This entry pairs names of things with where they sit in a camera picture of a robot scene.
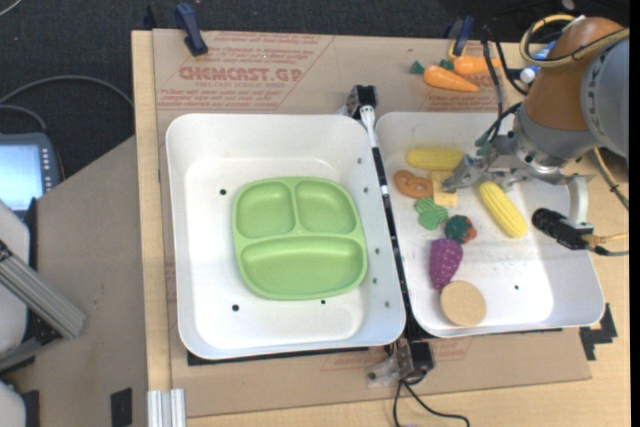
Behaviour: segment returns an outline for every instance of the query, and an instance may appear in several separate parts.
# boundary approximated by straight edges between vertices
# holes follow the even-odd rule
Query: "white tray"
[[[386,345],[405,309],[370,142],[338,115],[187,114],[166,134],[175,240],[178,327],[205,359]],[[326,300],[252,292],[237,268],[231,212],[243,185],[279,176],[333,180],[358,209],[368,271]]]
[[[522,239],[503,235],[490,218],[475,188],[460,189],[458,206],[450,216],[468,216],[478,237],[464,245],[464,258],[455,279],[480,289],[487,302],[485,320],[477,327],[451,324],[440,311],[439,295],[428,275],[432,240],[442,230],[429,232],[417,221],[415,200],[401,195],[392,177],[407,166],[405,155],[416,147],[458,148],[475,153],[474,141],[495,121],[490,114],[390,113],[380,118],[376,131],[389,179],[390,197],[410,294],[418,324],[438,337],[584,326],[597,322],[604,298],[587,251],[571,251],[535,228]],[[505,120],[504,130],[511,123]],[[566,187],[540,181],[518,184],[509,193],[526,219],[538,208],[567,214]]]

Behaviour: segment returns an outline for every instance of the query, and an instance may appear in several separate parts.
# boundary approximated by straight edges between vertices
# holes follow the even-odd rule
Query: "red strawberry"
[[[439,239],[431,243],[429,276],[436,290],[448,285],[462,261],[462,246],[455,240]]]

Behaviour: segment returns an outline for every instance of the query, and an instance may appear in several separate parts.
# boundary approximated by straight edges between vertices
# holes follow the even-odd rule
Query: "yellow corn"
[[[517,239],[527,234],[527,221],[498,185],[484,182],[478,192],[482,203],[507,235]]]
[[[407,152],[407,164],[429,171],[453,171],[464,152],[447,148],[415,148]]]

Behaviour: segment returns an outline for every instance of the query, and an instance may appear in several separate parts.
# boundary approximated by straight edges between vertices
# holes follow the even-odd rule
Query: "green plate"
[[[286,177],[245,185],[234,198],[233,238],[245,283],[271,299],[342,294],[367,272],[358,211],[330,180]]]

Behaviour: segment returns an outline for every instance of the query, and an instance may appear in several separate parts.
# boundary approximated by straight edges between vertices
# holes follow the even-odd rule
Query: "toy carrot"
[[[478,86],[441,66],[431,65],[424,71],[424,81],[432,87],[452,91],[478,91]]]
[[[500,59],[491,59],[494,68],[502,66]],[[489,71],[487,61],[484,57],[476,55],[461,55],[453,61],[453,71],[458,75],[472,75],[474,73],[482,73]]]

